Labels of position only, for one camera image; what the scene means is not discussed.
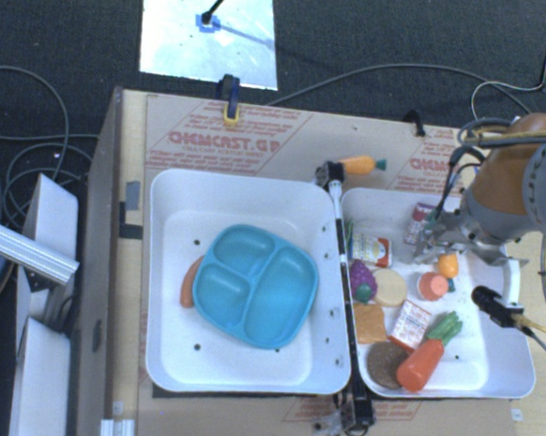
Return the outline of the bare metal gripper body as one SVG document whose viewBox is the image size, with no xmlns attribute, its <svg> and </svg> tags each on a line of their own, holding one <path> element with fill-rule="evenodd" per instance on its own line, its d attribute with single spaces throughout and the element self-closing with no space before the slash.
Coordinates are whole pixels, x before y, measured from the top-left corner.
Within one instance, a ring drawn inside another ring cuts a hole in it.
<svg viewBox="0 0 546 436">
<path fill-rule="evenodd" d="M 476 217 L 472 212 L 433 210 L 425 223 L 423 251 L 471 251 L 478 257 L 508 259 L 509 236 L 504 215 Z"/>
</svg>

